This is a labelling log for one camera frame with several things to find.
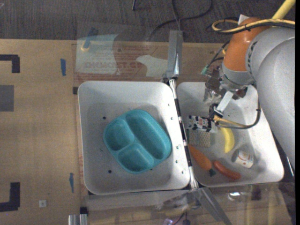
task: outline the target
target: wooden surface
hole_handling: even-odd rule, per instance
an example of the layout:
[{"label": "wooden surface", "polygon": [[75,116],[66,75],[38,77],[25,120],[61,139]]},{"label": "wooden surface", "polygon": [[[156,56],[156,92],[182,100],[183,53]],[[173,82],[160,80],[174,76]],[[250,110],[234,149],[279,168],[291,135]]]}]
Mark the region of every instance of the wooden surface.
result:
[{"label": "wooden surface", "polygon": [[[152,56],[166,59],[167,44],[151,46],[156,50]],[[218,48],[217,44],[184,44],[183,62],[187,68],[193,65],[186,75],[195,71],[196,77]],[[11,73],[11,62],[0,61],[0,84],[15,89],[14,112],[0,112],[0,203],[9,200],[10,182],[21,183],[21,206],[18,211],[0,212],[0,224],[67,224],[69,214],[79,213],[87,192],[80,181],[81,137],[77,96],[72,93],[76,42],[0,39],[0,53],[21,58],[19,74]],[[60,59],[67,62],[66,76]],[[70,173],[74,174],[74,193]],[[232,204],[226,213],[233,224],[251,224],[250,218],[254,224],[290,224],[280,191],[274,189],[260,205]],[[39,208],[39,200],[47,200],[47,207]],[[227,200],[220,202],[224,208],[228,205]],[[178,216],[176,209],[154,214],[153,209],[93,211],[89,221],[91,225],[151,225],[162,224],[166,216]],[[203,209],[190,215],[192,224],[222,224]]]}]

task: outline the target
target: pipe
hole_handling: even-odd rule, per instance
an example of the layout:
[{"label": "pipe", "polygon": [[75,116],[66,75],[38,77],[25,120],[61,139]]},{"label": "pipe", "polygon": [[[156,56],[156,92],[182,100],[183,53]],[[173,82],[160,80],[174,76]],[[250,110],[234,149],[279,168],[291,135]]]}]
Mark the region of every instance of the pipe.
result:
[{"label": "pipe", "polygon": [[272,17],[273,19],[283,19],[296,3],[296,0],[285,0],[278,11]]}]

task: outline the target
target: can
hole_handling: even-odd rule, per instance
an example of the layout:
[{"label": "can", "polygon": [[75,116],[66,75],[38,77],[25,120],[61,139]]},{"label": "can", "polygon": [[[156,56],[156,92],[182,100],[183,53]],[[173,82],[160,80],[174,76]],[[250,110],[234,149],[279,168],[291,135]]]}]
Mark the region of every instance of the can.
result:
[{"label": "can", "polygon": [[254,156],[245,151],[237,149],[233,153],[231,161],[233,163],[240,164],[243,167],[250,168],[250,167],[252,167],[252,165],[254,163]]}]

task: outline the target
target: teal bowl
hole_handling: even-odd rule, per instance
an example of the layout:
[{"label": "teal bowl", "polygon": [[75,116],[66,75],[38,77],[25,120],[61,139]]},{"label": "teal bowl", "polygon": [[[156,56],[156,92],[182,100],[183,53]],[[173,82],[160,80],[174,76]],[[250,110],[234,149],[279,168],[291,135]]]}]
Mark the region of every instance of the teal bowl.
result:
[{"label": "teal bowl", "polygon": [[167,159],[172,150],[169,136],[144,110],[131,110],[104,129],[103,140],[127,172],[143,173]]}]

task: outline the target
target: yellow banana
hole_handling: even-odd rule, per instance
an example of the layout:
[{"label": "yellow banana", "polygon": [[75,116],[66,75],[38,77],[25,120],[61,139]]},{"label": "yellow banana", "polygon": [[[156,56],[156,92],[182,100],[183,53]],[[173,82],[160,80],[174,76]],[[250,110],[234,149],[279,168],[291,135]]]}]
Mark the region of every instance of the yellow banana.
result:
[{"label": "yellow banana", "polygon": [[224,139],[225,139],[224,151],[225,151],[225,153],[228,153],[234,147],[233,132],[232,132],[232,130],[230,128],[221,127],[220,129],[221,129],[221,132],[223,133]]}]

